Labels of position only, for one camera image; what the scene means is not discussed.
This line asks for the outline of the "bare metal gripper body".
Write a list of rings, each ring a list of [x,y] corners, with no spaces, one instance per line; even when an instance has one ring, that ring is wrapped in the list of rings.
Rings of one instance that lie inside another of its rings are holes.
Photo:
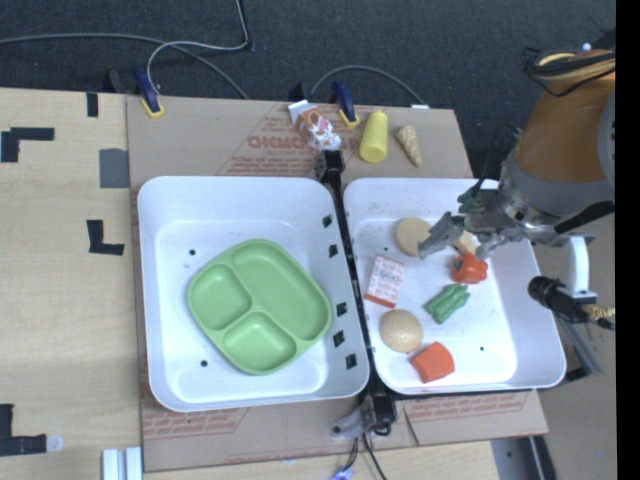
[[[556,218],[536,209],[517,189],[471,188],[459,197],[459,204],[466,230],[481,243],[548,243],[556,238]]]

